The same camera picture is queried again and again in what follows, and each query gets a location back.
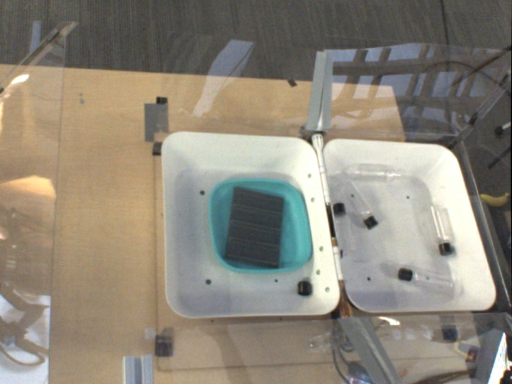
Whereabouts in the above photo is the teal plastic bowl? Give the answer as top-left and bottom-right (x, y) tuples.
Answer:
(208, 178), (314, 273)

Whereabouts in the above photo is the yellow banana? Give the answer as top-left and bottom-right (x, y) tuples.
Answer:
(479, 192), (511, 208)

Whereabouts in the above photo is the black ribbed rectangular block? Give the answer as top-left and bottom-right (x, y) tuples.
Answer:
(222, 186), (286, 270)

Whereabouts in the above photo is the clear plastic tube without cap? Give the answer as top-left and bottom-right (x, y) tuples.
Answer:
(345, 163), (406, 182)

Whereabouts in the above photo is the thin black and white rod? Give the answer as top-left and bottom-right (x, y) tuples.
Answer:
(311, 132), (346, 283)

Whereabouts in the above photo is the white plastic tray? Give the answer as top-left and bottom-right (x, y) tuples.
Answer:
(160, 130), (342, 320)
(322, 138), (498, 314)

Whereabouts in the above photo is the clear plastic tube black cap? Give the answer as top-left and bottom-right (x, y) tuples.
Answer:
(349, 181), (379, 230)
(397, 266), (458, 292)
(332, 202), (358, 256)
(429, 205), (456, 257)

